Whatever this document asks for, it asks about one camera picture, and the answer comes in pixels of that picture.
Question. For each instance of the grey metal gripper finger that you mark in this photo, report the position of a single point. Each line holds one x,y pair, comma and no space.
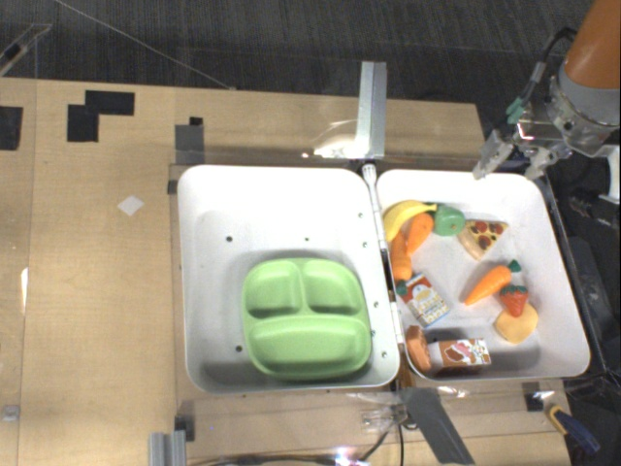
537,163
492,156

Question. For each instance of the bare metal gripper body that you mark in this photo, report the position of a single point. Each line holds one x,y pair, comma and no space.
548,136

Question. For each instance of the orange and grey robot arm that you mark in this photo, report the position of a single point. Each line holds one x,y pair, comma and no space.
594,32

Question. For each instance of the green toy pear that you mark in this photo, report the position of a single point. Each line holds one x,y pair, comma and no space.
448,220

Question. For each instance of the toy pizza slice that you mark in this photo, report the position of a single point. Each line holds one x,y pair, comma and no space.
481,238

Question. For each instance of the white plastic tray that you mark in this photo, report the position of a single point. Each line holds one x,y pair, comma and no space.
286,202
543,260

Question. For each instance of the yellow banana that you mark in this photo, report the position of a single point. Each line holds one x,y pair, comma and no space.
399,211

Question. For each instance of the thin black and white rod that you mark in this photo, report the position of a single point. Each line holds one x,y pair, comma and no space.
374,202

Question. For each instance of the orange carrot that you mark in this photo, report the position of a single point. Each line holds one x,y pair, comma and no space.
490,284

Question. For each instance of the red toy strawberry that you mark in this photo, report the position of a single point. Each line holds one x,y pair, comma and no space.
514,301

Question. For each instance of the orange juice carton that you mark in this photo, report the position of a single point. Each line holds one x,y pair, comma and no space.
424,301

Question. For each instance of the yellow toy biscuit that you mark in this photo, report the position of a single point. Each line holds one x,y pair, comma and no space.
516,329

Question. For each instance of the brown milk carton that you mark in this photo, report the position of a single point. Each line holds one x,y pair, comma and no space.
461,355

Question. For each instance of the brown toy bread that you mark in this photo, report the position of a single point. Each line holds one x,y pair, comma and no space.
418,350

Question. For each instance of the pale wood board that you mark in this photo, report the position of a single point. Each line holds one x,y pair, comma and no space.
271,129

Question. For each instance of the green divided plate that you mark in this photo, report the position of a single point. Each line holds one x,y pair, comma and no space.
305,338

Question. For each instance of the black cylinder on white bracket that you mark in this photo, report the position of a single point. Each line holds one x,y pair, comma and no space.
612,150

